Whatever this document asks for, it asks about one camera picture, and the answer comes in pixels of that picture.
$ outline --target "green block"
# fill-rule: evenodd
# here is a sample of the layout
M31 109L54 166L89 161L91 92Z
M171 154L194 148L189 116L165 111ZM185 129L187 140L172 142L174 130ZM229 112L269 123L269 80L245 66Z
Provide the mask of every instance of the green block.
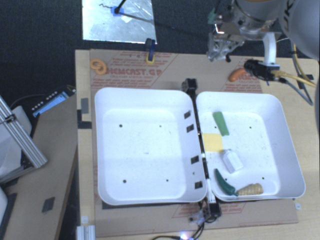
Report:
M222 112L214 112L213 113L213 118L214 118L214 121L216 123L216 125L218 126L219 128L219 131L221 133L222 136L225 136L225 135L229 135L229 131L228 131L228 128L227 128L227 125L226 125L226 121L225 121L225 118L224 118L224 115L222 114Z

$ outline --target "white plastic block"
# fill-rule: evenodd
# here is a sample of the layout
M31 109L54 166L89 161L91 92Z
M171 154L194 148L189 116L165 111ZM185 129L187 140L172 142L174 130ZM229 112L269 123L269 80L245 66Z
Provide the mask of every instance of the white plastic block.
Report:
M244 167L237 153L232 151L231 149L227 149L223 152L222 159L229 173L231 174Z

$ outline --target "silver metal sheet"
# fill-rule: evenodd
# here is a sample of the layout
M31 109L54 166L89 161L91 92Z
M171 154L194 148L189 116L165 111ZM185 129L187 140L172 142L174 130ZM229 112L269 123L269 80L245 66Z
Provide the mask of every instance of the silver metal sheet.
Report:
M151 0L127 0L124 15L114 16L112 7L122 0L82 0L83 39L124 43L145 43L156 39Z

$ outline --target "yellow cable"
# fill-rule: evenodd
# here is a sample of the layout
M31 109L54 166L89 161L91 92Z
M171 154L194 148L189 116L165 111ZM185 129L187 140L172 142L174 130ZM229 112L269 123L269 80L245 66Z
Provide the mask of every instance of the yellow cable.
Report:
M304 71L302 70L299 62L298 62L298 55L297 55L297 47L294 43L292 43L292 47L293 47L293 56L294 56L294 59L295 59L295 63L296 63L296 66L297 68L299 69L303 79L307 80L308 82L312 83L312 81L306 76L306 74L304 73Z
M308 86L311 86L311 87L314 87L314 88L316 87L316 85L315 85L313 82L307 81L307 80L305 80L305 79L303 79L303 78L301 78L301 77L299 77L299 76L292 75L292 74L286 73L286 72L284 72L284 71L272 70L272 71L271 71L271 74L273 74L274 77L276 77L276 78L279 78L279 77L292 78L292 79L295 79L295 80L297 80L297 81L299 81L299 82L301 82L301 83L304 83L304 84L306 84L306 85L308 85Z

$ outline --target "white tray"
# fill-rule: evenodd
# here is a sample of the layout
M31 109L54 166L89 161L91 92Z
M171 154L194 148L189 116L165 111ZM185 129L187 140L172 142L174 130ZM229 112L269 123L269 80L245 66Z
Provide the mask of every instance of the white tray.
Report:
M219 134L213 118L222 112L229 135L222 137L223 149L235 151L243 168L229 173L218 152L206 152L211 188L223 201L297 198L305 182L280 101L269 94L202 92L196 99L202 133ZM217 168L237 190L260 183L263 194L227 195L218 185Z
M98 192L104 202L189 203L205 197L199 137L187 94L103 88L95 95L95 114Z

